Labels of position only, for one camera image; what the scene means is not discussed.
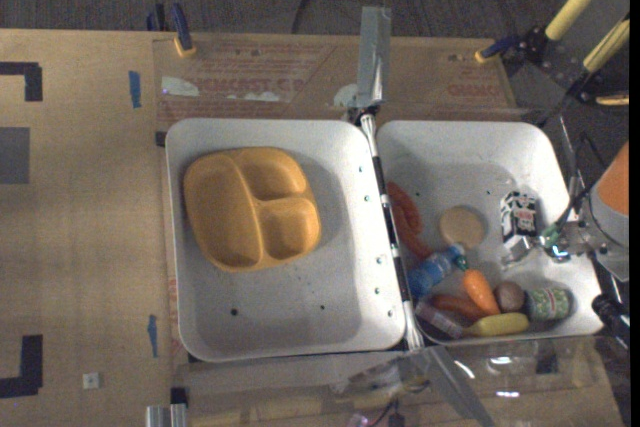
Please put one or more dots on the blue plastic bottle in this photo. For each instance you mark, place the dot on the blue plastic bottle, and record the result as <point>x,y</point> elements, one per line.
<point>430,271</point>

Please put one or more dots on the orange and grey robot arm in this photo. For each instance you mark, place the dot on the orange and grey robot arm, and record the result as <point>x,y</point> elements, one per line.
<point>612,187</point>

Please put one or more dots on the brown cardboard board red print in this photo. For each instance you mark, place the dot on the brown cardboard board red print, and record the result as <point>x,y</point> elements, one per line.
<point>280,75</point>

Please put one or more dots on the beige round biscuit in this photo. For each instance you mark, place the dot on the beige round biscuit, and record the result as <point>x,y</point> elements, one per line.
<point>462,226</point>

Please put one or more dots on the orange divided plate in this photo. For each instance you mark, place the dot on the orange divided plate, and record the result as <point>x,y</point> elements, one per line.
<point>235,210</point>

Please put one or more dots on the yellow banana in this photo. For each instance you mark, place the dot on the yellow banana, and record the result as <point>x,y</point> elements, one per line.
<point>500,325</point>

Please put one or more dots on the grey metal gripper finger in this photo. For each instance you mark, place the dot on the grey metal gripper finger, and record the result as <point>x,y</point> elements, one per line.
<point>556,251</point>
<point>520,249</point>

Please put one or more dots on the black cylinder on white bracket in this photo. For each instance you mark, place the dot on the black cylinder on white bracket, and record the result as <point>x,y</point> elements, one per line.
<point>611,312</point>

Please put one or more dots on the black and white milk carton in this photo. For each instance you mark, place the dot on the black and white milk carton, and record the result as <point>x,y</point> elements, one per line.
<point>520,215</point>

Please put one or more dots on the orange carrot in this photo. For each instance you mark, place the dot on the orange carrot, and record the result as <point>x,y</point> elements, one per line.
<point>481,292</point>

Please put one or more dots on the white plastic tray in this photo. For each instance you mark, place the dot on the white plastic tray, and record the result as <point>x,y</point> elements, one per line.
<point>465,160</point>
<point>300,310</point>

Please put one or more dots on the clear plastic bottle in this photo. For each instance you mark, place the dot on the clear plastic bottle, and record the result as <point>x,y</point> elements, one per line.
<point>437,320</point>

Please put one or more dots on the brown round potato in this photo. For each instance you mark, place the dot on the brown round potato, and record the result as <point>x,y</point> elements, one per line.
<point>509,296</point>

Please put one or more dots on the red sausage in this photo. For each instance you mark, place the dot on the red sausage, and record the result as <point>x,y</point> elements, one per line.
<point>407,217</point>

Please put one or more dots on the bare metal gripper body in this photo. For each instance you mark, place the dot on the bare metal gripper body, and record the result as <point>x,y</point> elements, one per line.
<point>587,240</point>

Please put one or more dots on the green can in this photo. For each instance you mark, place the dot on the green can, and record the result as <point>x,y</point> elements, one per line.
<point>549,304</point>

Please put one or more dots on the small orange sausage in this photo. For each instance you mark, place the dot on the small orange sausage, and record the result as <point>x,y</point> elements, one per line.
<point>455,305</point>

